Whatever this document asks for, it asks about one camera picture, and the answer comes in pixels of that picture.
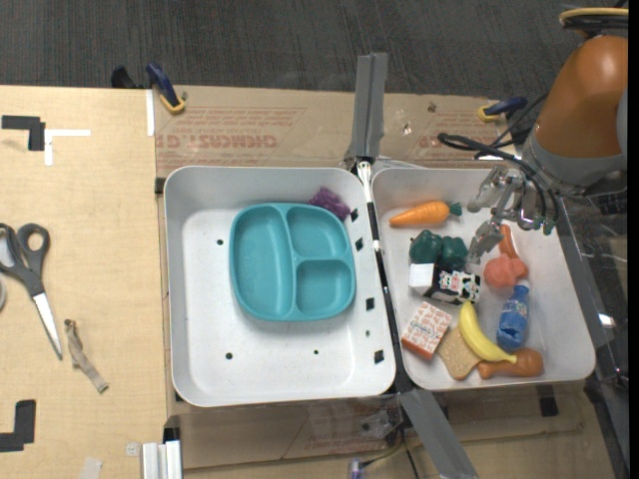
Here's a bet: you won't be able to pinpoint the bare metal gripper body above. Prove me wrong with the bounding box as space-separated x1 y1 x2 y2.
492 166 546 233

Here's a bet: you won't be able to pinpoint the orange sausage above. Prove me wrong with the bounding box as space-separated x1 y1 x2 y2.
497 224 522 260

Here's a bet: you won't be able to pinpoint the green broccoli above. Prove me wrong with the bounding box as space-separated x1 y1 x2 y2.
439 236 470 272

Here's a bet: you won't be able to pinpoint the pink toy meat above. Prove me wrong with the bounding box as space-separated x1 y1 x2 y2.
482 255 530 290

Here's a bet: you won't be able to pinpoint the black and white carton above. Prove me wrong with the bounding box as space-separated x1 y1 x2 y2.
423 265 482 307

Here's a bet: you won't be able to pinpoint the green bell pepper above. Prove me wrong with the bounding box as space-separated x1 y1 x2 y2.
408 229 444 265

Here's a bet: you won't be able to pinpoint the orange carrot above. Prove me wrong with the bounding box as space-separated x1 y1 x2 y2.
388 200 463 230

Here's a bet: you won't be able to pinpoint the white cube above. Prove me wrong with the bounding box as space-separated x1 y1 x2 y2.
407 262 437 294

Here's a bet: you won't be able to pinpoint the blue bottle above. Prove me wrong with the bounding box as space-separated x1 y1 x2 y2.
495 283 531 353

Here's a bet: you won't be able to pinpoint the yellow banana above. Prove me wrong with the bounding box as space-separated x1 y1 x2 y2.
457 300 519 365

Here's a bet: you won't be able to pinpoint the white plastic tray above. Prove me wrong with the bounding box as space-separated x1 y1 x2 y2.
370 167 597 393
163 166 397 409

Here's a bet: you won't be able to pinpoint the orange and white packet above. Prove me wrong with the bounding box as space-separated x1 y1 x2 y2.
399 300 454 361

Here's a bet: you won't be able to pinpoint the brown bread slice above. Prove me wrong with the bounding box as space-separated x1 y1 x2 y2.
436 325 483 382

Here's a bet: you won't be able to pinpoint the orange chicken drumstick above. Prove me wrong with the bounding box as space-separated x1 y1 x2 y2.
476 346 545 380

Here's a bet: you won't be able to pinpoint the purple grapes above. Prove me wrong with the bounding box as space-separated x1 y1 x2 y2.
308 186 352 221

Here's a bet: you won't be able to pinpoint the blue divided plate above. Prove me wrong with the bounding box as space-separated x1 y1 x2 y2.
229 202 358 323

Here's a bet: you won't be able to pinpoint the brown cardboard board red print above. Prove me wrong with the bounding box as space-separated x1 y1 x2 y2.
153 85 600 471

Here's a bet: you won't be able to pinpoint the grey cloth strip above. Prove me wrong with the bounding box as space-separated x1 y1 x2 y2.
63 318 111 395

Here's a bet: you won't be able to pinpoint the grey handled scissors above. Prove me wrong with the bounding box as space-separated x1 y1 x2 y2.
0 223 65 362

